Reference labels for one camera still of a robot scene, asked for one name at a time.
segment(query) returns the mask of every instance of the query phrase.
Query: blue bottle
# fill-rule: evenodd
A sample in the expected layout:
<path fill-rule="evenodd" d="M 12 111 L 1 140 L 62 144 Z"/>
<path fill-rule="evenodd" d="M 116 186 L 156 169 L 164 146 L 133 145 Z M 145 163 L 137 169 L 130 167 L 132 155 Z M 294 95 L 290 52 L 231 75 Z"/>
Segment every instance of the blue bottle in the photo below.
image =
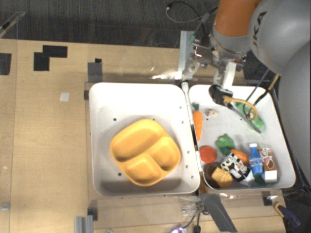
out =
<path fill-rule="evenodd" d="M 251 149 L 251 154 L 249 156 L 249 164 L 251 166 L 251 170 L 254 175 L 261 175 L 263 174 L 262 171 L 262 159 L 259 153 L 257 152 L 257 144 L 251 143 L 249 144 Z"/>

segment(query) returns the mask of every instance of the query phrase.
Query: white bottle cap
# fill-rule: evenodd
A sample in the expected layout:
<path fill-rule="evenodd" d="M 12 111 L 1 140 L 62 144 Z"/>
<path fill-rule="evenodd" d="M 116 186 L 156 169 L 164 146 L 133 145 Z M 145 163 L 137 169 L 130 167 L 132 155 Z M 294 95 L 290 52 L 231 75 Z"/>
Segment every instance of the white bottle cap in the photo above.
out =
<path fill-rule="evenodd" d="M 257 143 L 250 143 L 250 144 L 249 144 L 249 147 L 250 147 L 250 148 L 257 148 Z"/>

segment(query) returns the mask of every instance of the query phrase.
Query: wooden table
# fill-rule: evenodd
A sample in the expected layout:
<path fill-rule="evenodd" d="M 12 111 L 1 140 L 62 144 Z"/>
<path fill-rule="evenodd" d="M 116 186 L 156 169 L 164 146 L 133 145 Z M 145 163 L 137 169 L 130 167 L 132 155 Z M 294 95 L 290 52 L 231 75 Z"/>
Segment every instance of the wooden table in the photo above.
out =
<path fill-rule="evenodd" d="M 49 72 L 34 71 L 34 52 L 42 52 L 43 45 L 68 46 L 68 57 L 50 58 Z M 84 101 L 87 63 L 101 58 L 105 73 L 158 75 L 168 69 L 177 70 L 179 50 L 1 39 L 0 52 L 12 53 L 11 74 L 0 77 L 1 104 L 9 105 L 0 105 L 0 144 L 9 149 L 6 152 L 1 148 L 0 155 L 10 159 L 13 153 L 12 166 L 6 167 L 7 177 L 12 170 L 12 183 L 7 182 L 3 187 L 11 193 L 1 195 L 1 199 L 6 199 L 5 196 L 10 199 L 11 209 L 9 213 L 0 211 L 0 224 L 4 225 L 0 233 L 73 232 L 75 216 L 86 216 L 88 207 Z M 213 70 L 205 72 L 213 75 Z M 60 101 L 62 93 L 69 93 L 68 102 Z M 13 124 L 6 122 L 12 119 Z M 11 128 L 3 127 L 6 124 L 12 125 Z M 258 203 L 254 208 L 244 207 L 248 210 L 244 215 L 249 217 L 233 219 L 238 231 L 285 232 L 283 221 L 273 208 L 269 207 L 269 213 L 264 214 L 267 207 L 263 202 Z M 238 205 L 230 209 L 229 215 L 238 209 Z M 262 209 L 263 214 L 254 217 L 252 210 L 255 209 Z M 113 230 L 115 233 L 165 233 L 173 226 Z M 218 232 L 211 218 L 203 220 L 201 227 L 202 233 Z"/>

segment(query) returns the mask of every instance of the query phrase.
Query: yellow plate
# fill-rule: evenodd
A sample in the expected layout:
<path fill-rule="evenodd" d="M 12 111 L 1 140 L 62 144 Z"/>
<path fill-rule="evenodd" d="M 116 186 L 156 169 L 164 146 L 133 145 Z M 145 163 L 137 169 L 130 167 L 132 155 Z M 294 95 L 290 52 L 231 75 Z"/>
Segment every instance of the yellow plate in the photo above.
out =
<path fill-rule="evenodd" d="M 151 186 L 180 162 L 180 150 L 157 122 L 139 120 L 116 134 L 110 153 L 122 172 L 139 186 Z"/>

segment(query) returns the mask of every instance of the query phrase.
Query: white cable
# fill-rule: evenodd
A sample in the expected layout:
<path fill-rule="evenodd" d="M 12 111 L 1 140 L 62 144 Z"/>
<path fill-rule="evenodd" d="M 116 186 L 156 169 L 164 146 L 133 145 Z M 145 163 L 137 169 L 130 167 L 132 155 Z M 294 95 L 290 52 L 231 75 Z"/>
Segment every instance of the white cable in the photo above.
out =
<path fill-rule="evenodd" d="M 197 21 L 198 19 L 201 19 L 201 18 L 203 17 L 203 16 L 197 17 L 197 18 L 192 19 L 192 20 L 189 20 L 189 21 L 176 21 L 176 20 L 174 20 L 173 18 L 171 18 L 171 17 L 169 16 L 169 14 L 167 13 L 168 10 L 169 10 L 169 8 L 167 7 L 167 8 L 166 8 L 166 11 L 165 11 L 166 16 L 169 18 L 169 20 L 171 20 L 171 21 L 173 21 L 173 22 L 177 22 L 177 23 L 188 23 L 188 22 L 193 22 L 193 21 Z"/>

